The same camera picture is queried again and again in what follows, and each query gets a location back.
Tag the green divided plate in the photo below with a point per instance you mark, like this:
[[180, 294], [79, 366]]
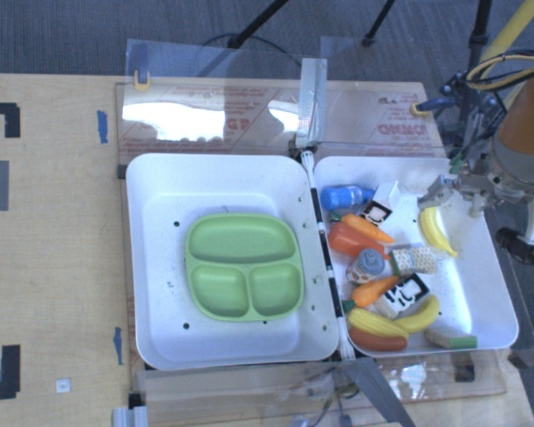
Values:
[[240, 238]]

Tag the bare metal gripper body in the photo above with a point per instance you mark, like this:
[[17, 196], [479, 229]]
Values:
[[480, 185]]

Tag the orange carrot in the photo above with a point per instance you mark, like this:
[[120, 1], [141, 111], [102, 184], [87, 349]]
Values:
[[371, 292], [367, 227]]

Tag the red-brown sausage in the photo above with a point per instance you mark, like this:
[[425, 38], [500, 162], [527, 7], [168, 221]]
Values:
[[376, 343]]

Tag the white carton with black print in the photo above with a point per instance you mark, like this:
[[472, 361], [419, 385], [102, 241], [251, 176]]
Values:
[[378, 214], [405, 296]]

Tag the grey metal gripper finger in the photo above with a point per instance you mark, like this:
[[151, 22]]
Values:
[[477, 205], [436, 191]]

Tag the black cylinder on white bracket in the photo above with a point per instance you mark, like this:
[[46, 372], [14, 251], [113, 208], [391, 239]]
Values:
[[518, 240]]

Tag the white plastic tray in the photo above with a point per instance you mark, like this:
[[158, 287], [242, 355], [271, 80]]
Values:
[[476, 292], [160, 238]]

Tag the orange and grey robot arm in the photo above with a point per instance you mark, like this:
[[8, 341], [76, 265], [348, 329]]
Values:
[[520, 118]]

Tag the yellow banana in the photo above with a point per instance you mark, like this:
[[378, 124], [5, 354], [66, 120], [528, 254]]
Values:
[[432, 231], [423, 318]]

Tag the white patterned packet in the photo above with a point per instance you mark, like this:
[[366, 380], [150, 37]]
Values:
[[416, 260]]

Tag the thin black and white rod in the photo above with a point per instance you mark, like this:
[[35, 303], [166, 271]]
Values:
[[326, 256]]

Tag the beige and green block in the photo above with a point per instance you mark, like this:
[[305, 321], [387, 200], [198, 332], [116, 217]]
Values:
[[449, 339]]

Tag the yellow corn cob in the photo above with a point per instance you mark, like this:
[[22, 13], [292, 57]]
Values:
[[376, 324]]

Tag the blue plastic bottle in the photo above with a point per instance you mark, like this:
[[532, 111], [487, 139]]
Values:
[[340, 197]]

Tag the brown cardboard board red print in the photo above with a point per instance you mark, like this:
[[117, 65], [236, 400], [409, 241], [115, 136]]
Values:
[[382, 118]]

